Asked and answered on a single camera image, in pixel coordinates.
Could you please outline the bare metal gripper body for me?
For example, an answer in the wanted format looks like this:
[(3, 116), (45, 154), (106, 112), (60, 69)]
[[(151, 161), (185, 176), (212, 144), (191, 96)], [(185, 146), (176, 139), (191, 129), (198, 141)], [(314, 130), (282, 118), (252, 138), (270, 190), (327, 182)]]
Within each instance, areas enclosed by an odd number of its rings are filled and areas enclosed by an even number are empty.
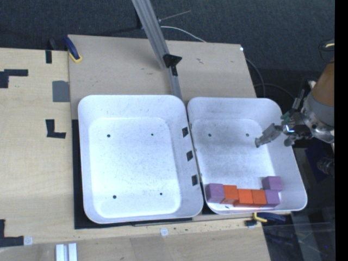
[(296, 141), (316, 138), (325, 143), (334, 143), (334, 128), (316, 118), (309, 119), (304, 115), (287, 116), (282, 121), (282, 131), (288, 135), (296, 136)]

